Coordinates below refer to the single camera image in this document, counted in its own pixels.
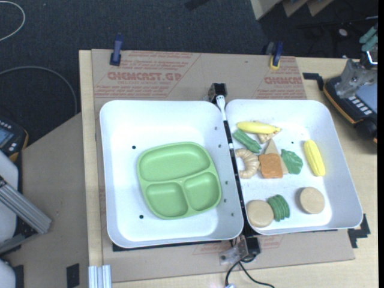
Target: green plate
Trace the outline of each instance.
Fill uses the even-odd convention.
[[[163,219],[185,218],[217,206],[221,186],[207,150],[193,142],[143,152],[137,175],[151,211]]]

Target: wire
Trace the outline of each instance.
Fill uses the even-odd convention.
[[[55,72],[54,70],[50,70],[49,68],[40,67],[40,66],[19,66],[19,67],[10,68],[10,69],[7,69],[7,70],[4,70],[4,71],[0,72],[0,76],[2,76],[4,74],[8,74],[8,73],[10,73],[12,71],[16,71],[16,70],[28,70],[28,69],[48,71],[48,72],[50,72],[52,74],[55,74],[60,79],[62,79],[65,82],[65,84],[69,87],[69,89],[70,89],[70,91],[72,93],[73,101],[74,101],[74,115],[77,114],[77,97],[76,97],[76,94],[74,92],[74,89],[72,88],[70,83],[62,75],[60,75],[59,73]]]
[[[259,285],[263,285],[263,286],[268,286],[268,287],[271,287],[271,288],[275,288],[275,286],[271,285],[271,284],[268,284],[268,283],[262,283],[261,281],[257,281],[255,280],[248,272],[247,270],[244,268],[244,266],[242,265],[242,262],[244,263],[248,263],[248,262],[251,262],[253,261],[254,259],[256,258],[256,255],[254,255],[251,259],[248,259],[248,260],[245,260],[245,259],[240,259],[239,261],[235,262],[231,267],[230,269],[228,270],[227,272],[227,275],[226,275],[226,281],[225,281],[225,285],[228,286],[229,285],[229,275],[230,273],[232,272],[232,270],[234,269],[234,267],[236,265],[239,265],[243,271],[245,272],[245,274],[250,278],[251,281],[253,281],[254,283],[256,284],[259,284]]]
[[[10,38],[12,35],[18,33],[20,31],[20,29],[23,27],[24,23],[25,23],[25,12],[23,10],[23,8],[17,4],[17,3],[14,3],[14,2],[11,2],[11,1],[0,1],[0,3],[5,3],[5,4],[11,4],[11,5],[14,5],[16,6],[23,14],[23,21],[21,23],[21,25],[15,30],[13,31],[11,34],[7,35],[6,37],[3,37],[3,38],[0,38],[0,41],[4,41],[6,40],[7,38]]]

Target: yellow banana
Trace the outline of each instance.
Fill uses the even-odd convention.
[[[316,176],[325,175],[325,167],[320,151],[313,140],[307,140],[304,143],[305,156],[311,166],[312,172]]]
[[[239,122],[236,126],[247,133],[271,134],[276,131],[280,131],[280,128],[278,127],[257,121]]]

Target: gray carpet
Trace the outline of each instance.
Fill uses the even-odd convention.
[[[78,51],[112,48],[117,32],[123,49],[261,54],[269,41],[282,41],[283,55],[359,58],[358,39],[375,21],[354,20],[378,14],[378,0],[335,0],[316,16],[304,6],[290,18],[278,4],[259,21],[250,0],[0,1],[26,15],[23,28],[0,41],[0,109],[27,129],[30,143],[73,116],[73,96],[55,73],[4,70],[57,72],[80,111]],[[21,21],[17,7],[0,4],[0,39]],[[349,37],[337,36],[340,26]]]

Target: round bread bun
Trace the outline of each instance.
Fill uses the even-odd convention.
[[[319,214],[325,207],[323,194],[314,187],[304,188],[300,193],[299,201],[303,210],[309,214]]]
[[[272,223],[274,212],[264,200],[251,200],[247,203],[248,219],[252,226],[263,228]]]

